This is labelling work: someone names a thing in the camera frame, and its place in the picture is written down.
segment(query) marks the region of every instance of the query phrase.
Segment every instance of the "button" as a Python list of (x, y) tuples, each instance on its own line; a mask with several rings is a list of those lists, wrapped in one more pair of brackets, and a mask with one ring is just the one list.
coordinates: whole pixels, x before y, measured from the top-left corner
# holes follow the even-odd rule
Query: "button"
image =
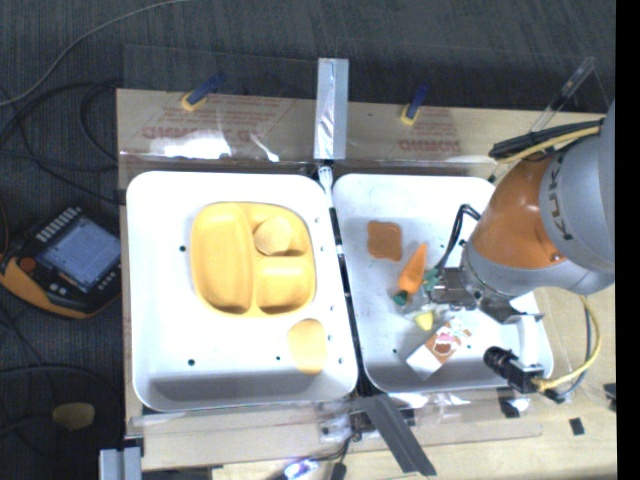
[(20, 259), (20, 263), (18, 264), (20, 265), (20, 268), (27, 274), (31, 274), (31, 272), (33, 272), (36, 269), (36, 260), (34, 260), (33, 258), (21, 258)]

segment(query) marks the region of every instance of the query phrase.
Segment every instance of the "brown oval object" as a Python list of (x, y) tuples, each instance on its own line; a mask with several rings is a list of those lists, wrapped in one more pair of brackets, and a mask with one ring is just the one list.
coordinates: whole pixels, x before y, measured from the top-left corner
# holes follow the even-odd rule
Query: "brown oval object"
[(402, 229), (393, 222), (367, 223), (367, 249), (369, 254), (378, 259), (400, 261), (402, 259)]

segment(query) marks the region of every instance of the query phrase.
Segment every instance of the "yellow cable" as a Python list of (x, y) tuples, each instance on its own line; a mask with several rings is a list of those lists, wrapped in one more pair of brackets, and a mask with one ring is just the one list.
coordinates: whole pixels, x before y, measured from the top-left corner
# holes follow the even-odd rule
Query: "yellow cable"
[(561, 144), (562, 142), (567, 142), (570, 140), (581, 139), (582, 137), (587, 137), (588, 135), (595, 135), (600, 132), (599, 126), (592, 126), (591, 128), (585, 128), (584, 130), (578, 130), (571, 133), (565, 133), (564, 135), (558, 135), (557, 137), (553, 137), (545, 142), (541, 142), (540, 144), (536, 144), (535, 146), (531, 146), (530, 148), (524, 149), (515, 155), (512, 155), (507, 158), (501, 158), (498, 160), (498, 163), (506, 164), (515, 162), (516, 160), (522, 160), (523, 158), (532, 155), (533, 153), (537, 153), (538, 151), (542, 151), (544, 149), (550, 148), (557, 144)]
[(583, 295), (580, 295), (580, 300), (582, 301), (584, 308), (587, 310), (587, 313), (589, 314), (589, 318), (591, 318), (591, 321), (593, 322), (593, 327), (596, 334), (596, 344), (593, 347), (591, 354), (589, 354), (589, 357), (587, 358), (587, 360), (571, 373), (568, 373), (556, 379), (541, 379), (541, 378), (531, 379), (531, 382), (533, 382), (536, 385), (536, 387), (538, 388), (538, 391), (540, 392), (544, 392), (548, 389), (553, 389), (559, 386), (560, 384), (565, 384), (567, 382), (572, 381), (576, 377), (580, 376), (583, 372), (588, 370), (591, 367), (591, 365), (593, 365), (596, 358), (598, 357), (598, 354), (600, 353), (600, 349), (602, 348), (602, 336), (600, 334), (600, 324), (598, 324), (598, 320), (596, 319), (593, 309), (591, 308), (591, 304), (589, 304), (589, 301), (587, 300), (587, 298)]

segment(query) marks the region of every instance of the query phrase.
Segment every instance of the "yellow divided plate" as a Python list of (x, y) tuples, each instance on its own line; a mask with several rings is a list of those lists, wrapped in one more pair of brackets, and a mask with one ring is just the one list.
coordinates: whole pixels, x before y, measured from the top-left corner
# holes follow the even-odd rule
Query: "yellow divided plate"
[(207, 305), (243, 317), (297, 311), (316, 289), (306, 225), (291, 210), (272, 204), (204, 207), (191, 228), (191, 272)]

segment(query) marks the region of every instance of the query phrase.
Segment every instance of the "white cable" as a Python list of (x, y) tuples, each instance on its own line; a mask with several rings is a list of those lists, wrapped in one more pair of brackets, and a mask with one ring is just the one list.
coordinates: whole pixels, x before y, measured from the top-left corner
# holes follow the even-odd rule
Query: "white cable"
[(36, 89), (38, 89), (38, 87), (40, 87), (45, 82), (45, 80), (47, 78), (49, 78), (51, 73), (53, 73), (53, 71), (58, 67), (60, 62), (62, 62), (62, 59), (64, 59), (69, 54), (69, 52), (71, 50), (73, 50), (76, 46), (78, 46), (78, 44), (80, 44), (82, 41), (84, 41), (87, 37), (92, 36), (96, 32), (100, 32), (101, 30), (103, 30), (103, 29), (105, 29), (107, 27), (110, 27), (111, 25), (113, 25), (115, 23), (118, 23), (120, 21), (124, 21), (126, 19), (132, 18), (133, 16), (136, 16), (138, 14), (142, 14), (144, 12), (151, 11), (153, 9), (157, 9), (158, 7), (165, 7), (165, 6), (173, 5), (173, 4), (182, 4), (182, 3), (197, 2), (197, 1), (199, 1), (199, 0), (168, 0), (166, 2), (159, 2), (157, 4), (152, 4), (152, 5), (149, 5), (147, 7), (143, 7), (141, 9), (138, 9), (136, 11), (132, 11), (132, 12), (127, 13), (127, 14), (123, 14), (122, 16), (118, 16), (117, 18), (113, 18), (112, 20), (109, 20), (106, 23), (103, 23), (102, 25), (97, 26), (96, 28), (90, 30), (89, 32), (85, 32), (83, 35), (81, 35), (75, 41), (73, 41), (69, 46), (67, 46), (64, 50), (62, 50), (62, 52), (60, 53), (60, 55), (58, 55), (56, 60), (53, 61), (53, 64), (51, 64), (49, 69), (47, 69), (47, 71), (45, 71), (44, 75), (42, 75), (40, 77), (40, 79), (35, 84), (33, 84), (29, 89), (27, 89), (25, 92), (23, 92), (19, 96), (15, 96), (14, 98), (11, 98), (10, 100), (5, 100), (5, 101), (0, 102), (0, 108), (6, 107), (8, 105), (12, 105), (13, 103), (16, 103), (17, 101), (20, 101), (21, 99), (26, 98), (27, 96), (29, 96), (29, 94), (31, 94)]

